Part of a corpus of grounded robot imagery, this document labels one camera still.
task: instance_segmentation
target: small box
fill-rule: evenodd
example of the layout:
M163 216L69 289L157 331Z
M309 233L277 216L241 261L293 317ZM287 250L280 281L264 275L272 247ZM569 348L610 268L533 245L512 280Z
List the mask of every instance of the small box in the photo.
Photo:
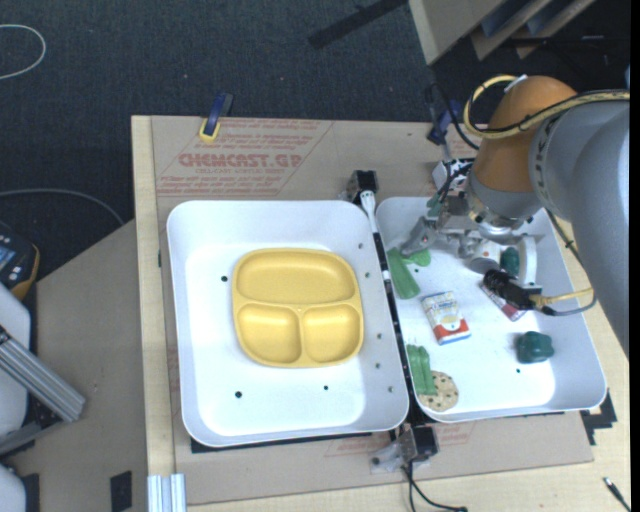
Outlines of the small box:
M453 292L427 295L421 299L433 333L440 345L471 336L467 321L460 314Z

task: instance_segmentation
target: cookie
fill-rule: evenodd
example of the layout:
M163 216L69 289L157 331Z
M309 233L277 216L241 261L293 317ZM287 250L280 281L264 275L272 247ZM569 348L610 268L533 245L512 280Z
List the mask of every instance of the cookie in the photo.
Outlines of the cookie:
M432 371L431 375L438 394L418 395L418 400L427 409L433 411L442 412L451 409L458 403L458 386L446 373Z

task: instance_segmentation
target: white tray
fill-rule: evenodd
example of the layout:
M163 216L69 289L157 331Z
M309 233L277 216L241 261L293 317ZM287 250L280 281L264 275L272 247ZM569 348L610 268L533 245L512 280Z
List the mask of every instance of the white tray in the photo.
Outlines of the white tray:
M407 237L419 217L426 215L427 198L390 198L377 209L380 234L387 250ZM526 225L537 240L536 283L544 295L560 295L572 285L548 217L540 212ZM435 412L422 407L441 422L458 422L525 414L582 410L598 406L606 395L606 382L582 314L549 317L529 311L512 322L480 289L482 275L471 271L456 256L454 242L438 241L430 248L427 267L410 265L420 286L416 298L396 296L405 343L423 345L431 369L449 374L459 389L453 408ZM424 295L453 291L471 337L438 345L420 305ZM576 300L557 305L558 310L578 307ZM520 364L514 348L526 331L550 335L555 354L545 362Z
M188 201L167 221L182 417L213 447L391 430L408 395L365 214L345 201ZM357 356L325 368L274 368L240 347L231 277L246 253L335 252L353 268L364 316Z

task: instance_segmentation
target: cardboard sheet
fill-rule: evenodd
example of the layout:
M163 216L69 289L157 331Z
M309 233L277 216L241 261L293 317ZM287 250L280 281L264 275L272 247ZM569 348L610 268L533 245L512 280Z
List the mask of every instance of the cardboard sheet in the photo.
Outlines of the cardboard sheet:
M372 472L388 433L194 453L180 414L179 361L166 220L191 199L335 199L354 170L375 170L381 202L428 196L442 151L422 123L222 119L207 145L196 117L152 117L176 469L190 505L400 482ZM452 154L473 156L450 130ZM593 459L580 414L434 425L440 452L416 472L443 478Z

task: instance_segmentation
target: black pen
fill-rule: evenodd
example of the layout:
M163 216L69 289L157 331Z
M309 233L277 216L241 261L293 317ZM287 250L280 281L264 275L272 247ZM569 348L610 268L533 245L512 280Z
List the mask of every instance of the black pen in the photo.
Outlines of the black pen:
M622 497L622 493L620 492L620 490L615 486L615 484L609 480L609 477L604 477L604 483L607 484L607 487L609 488L609 490L611 491L611 494L613 494L616 499L622 503L622 505L624 506L624 508L626 508L629 512L631 512L631 507L629 505L627 505L627 502L624 500L624 498Z

